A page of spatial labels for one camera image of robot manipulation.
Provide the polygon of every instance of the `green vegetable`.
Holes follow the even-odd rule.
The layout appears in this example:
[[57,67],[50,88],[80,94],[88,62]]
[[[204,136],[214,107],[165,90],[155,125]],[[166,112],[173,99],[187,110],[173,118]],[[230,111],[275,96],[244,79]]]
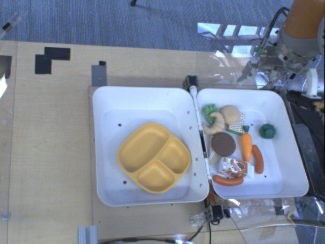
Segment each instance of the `green vegetable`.
[[204,116],[210,125],[212,125],[215,122],[215,118],[211,117],[210,114],[212,112],[217,112],[217,111],[218,111],[218,109],[217,109],[216,105],[214,105],[214,104],[206,105],[204,107]]
[[259,129],[259,134],[266,139],[272,139],[275,135],[275,128],[271,124],[264,124]]

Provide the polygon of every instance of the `brown round patty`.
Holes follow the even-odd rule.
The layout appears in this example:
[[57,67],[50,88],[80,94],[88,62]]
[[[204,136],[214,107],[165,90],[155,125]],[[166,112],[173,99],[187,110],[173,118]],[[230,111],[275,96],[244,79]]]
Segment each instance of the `brown round patty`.
[[231,135],[220,132],[212,137],[211,147],[218,155],[222,157],[228,157],[234,153],[236,149],[236,143]]

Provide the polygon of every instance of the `wooden table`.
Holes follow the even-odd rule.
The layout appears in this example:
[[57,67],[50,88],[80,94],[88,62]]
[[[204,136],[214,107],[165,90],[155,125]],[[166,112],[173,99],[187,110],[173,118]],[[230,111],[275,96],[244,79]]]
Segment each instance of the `wooden table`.
[[[37,75],[35,55],[44,54],[44,47],[70,48],[71,59],[53,60],[51,75]],[[225,64],[221,68],[221,63],[216,64],[211,53],[205,52],[6,41],[1,41],[0,54],[13,57],[9,87],[0,99],[0,109],[6,107],[13,113],[12,130],[11,126],[7,126],[8,132],[0,127],[0,157],[7,160],[7,163],[1,160],[6,164],[2,167],[10,168],[3,169],[10,184],[1,180],[0,189],[3,193],[4,186],[9,186],[2,198],[9,200],[11,213],[9,222],[0,224],[0,242],[7,243],[8,230],[10,244],[77,243],[78,227],[94,224],[88,112],[92,65],[98,65],[100,60],[107,62],[109,85],[169,87],[180,87],[187,75],[206,77],[219,71],[227,76],[228,72],[240,72],[245,65],[244,60],[238,59],[236,67]],[[11,137],[5,136],[11,132],[12,144]],[[174,205],[169,209],[170,215],[173,209],[181,209],[186,218],[192,212],[187,207],[193,204]],[[156,206],[156,213],[159,209],[161,205]],[[143,207],[139,207],[136,218],[125,218],[122,209],[111,208],[111,211],[109,227],[111,232],[117,232],[112,238],[133,232],[130,228],[129,231],[120,228],[121,220],[134,220],[134,224],[146,220]],[[170,235],[169,216],[161,217],[155,235]],[[178,223],[184,229],[178,232],[179,236],[196,231],[189,226],[189,221]],[[245,243],[231,219],[223,219],[212,230],[213,243]],[[208,242],[206,231],[205,228],[196,237],[196,243]],[[288,238],[284,232],[283,236],[288,238],[286,243],[298,243],[293,227],[290,235]]]

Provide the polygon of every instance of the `yellow plate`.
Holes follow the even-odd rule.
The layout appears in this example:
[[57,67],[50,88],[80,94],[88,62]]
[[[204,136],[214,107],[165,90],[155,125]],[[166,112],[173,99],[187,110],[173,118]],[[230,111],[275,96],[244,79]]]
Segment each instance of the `yellow plate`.
[[168,129],[147,123],[120,146],[117,161],[123,171],[149,193],[168,191],[191,164],[187,147]]

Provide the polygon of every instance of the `white tray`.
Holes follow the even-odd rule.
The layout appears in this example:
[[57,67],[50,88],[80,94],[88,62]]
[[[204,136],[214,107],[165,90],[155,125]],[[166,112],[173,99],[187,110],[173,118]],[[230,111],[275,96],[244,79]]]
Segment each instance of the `white tray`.
[[[188,92],[179,88],[101,87],[93,95],[93,111],[97,193],[103,203],[128,206],[198,202],[206,198],[207,173],[193,100]],[[188,171],[163,194],[144,191],[117,163],[117,151],[124,140],[149,122],[166,127],[191,153]]]
[[[245,124],[250,126],[249,133],[264,158],[263,174],[255,178],[246,176],[241,185],[227,187],[213,183],[215,192],[225,199],[280,198],[303,196],[308,191],[308,180],[300,157],[297,143],[283,100],[272,91],[203,89],[198,93],[201,120],[204,121],[203,108],[214,103],[218,110],[225,105],[236,106],[245,114]],[[274,125],[276,134],[273,139],[263,139],[259,128],[265,124]],[[236,150],[231,157],[243,159],[240,136],[229,133],[236,142]],[[209,149],[209,138],[205,136]],[[216,164],[210,167],[216,174]]]

